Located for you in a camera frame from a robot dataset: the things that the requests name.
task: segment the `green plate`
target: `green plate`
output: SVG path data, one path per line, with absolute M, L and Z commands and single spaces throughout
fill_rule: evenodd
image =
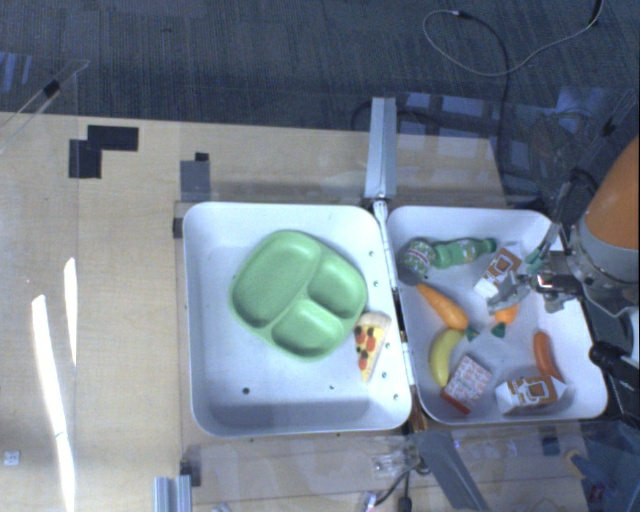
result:
M 244 261 L 229 305 L 249 331 L 305 360 L 325 357 L 353 329 L 367 301 L 347 260 L 298 231 L 276 231 Z

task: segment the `table surface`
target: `table surface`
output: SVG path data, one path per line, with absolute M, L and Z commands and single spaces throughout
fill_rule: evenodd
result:
M 101 179 L 68 179 L 68 139 L 85 138 L 90 124 L 139 128 L 138 151 L 103 151 Z M 59 346 L 54 353 L 65 361 L 58 377 L 68 406 L 77 510 L 151 510 L 153 479 L 177 476 L 180 460 L 194 449 L 203 461 L 203 485 L 193 490 L 196 511 L 221 501 L 234 512 L 353 511 L 363 491 L 388 487 L 393 479 L 376 478 L 370 464 L 372 454 L 389 449 L 385 433 L 222 441 L 198 430 L 185 400 L 188 368 L 177 313 L 182 304 L 172 224 L 181 160 L 209 153 L 214 199 L 322 202 L 358 197 L 367 147 L 367 135 L 352 132 L 55 115 L 31 123 L 0 156 L 3 186 L 12 187 L 0 200 L 10 228 L 0 242 L 9 269 L 28 283 L 11 290 L 17 274 L 0 272 L 6 347 L 0 444 L 20 451 L 19 465 L 0 470 L 0 508 L 63 510 L 36 349 L 24 338 L 31 333 L 30 300 L 39 293 L 47 295 L 52 337 L 66 322 L 56 297 L 71 253 L 78 273 L 77 365 Z M 430 204 L 504 206 L 486 141 L 407 135 L 399 136 L 398 148 L 400 199 L 417 194 Z M 276 190 L 274 183 L 281 186 Z M 45 284 L 39 289 L 34 283 Z M 470 471 L 496 509 L 536 506 L 546 497 L 571 510 L 584 508 L 579 481 L 562 457 L 542 453 L 537 429 L 502 437 L 461 432 Z M 559 426 L 557 433 L 563 453 L 583 448 L 575 425 Z M 450 510 L 433 476 L 416 477 L 411 485 L 420 509 Z M 389 500 L 381 509 L 394 506 Z

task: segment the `red and white box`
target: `red and white box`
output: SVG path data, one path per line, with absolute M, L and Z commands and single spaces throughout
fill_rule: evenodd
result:
M 460 412 L 469 414 L 490 379 L 491 372 L 464 356 L 440 395 Z

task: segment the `carrot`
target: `carrot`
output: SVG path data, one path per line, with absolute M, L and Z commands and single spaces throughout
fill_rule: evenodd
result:
M 506 309 L 501 309 L 500 311 L 495 312 L 495 317 L 498 323 L 509 325 L 512 324 L 513 321 L 518 316 L 518 303 L 516 302 L 513 306 L 510 306 Z
M 538 371 L 542 375 L 551 375 L 552 377 L 564 382 L 560 372 L 553 363 L 551 355 L 551 340 L 546 332 L 538 331 L 533 336 L 533 354 L 536 358 Z
M 451 329 L 464 331 L 469 326 L 469 318 L 466 313 L 449 297 L 446 297 L 424 283 L 419 283 L 417 288 L 435 312 L 438 313 L 438 316 L 440 316 L 444 323 Z

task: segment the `white tray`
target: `white tray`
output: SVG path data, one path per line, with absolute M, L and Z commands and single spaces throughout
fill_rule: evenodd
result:
M 518 242 L 523 254 L 532 251 L 544 237 L 549 220 L 522 210 L 474 208 L 401 207 L 394 210 L 388 231 L 394 251 L 410 239 L 433 240 L 493 237 L 499 243 Z M 561 249 L 559 243 L 554 249 Z M 490 256 L 464 266 L 434 269 L 429 281 L 460 304 L 471 324 L 481 331 L 473 342 L 461 341 L 451 356 L 453 371 L 469 354 L 492 372 L 484 395 L 469 415 L 457 411 L 440 396 L 440 387 L 429 371 L 429 351 L 435 336 L 445 329 L 415 287 L 399 283 L 399 293 L 412 354 L 418 392 L 424 409 L 436 420 L 450 425 L 478 425 L 531 421 L 587 419 L 600 415 L 607 404 L 607 390 L 601 371 L 588 357 L 591 337 L 580 304 L 570 301 L 564 310 L 548 314 L 542 296 L 531 292 L 521 303 L 516 321 L 499 339 L 490 334 L 495 325 L 486 303 L 472 287 L 490 261 Z M 553 406 L 520 415 L 503 416 L 498 411 L 494 389 L 501 382 L 537 374 L 533 356 L 533 335 L 543 329 L 550 334 L 554 358 L 568 384 L 568 392 Z
M 346 257 L 367 283 L 367 310 L 392 317 L 368 384 L 351 334 L 327 358 L 294 359 L 251 334 L 228 307 L 231 279 L 251 250 L 281 229 L 304 231 Z M 191 405 L 222 437 L 388 430 L 409 415 L 411 396 L 380 230 L 351 206 L 201 203 L 183 224 Z

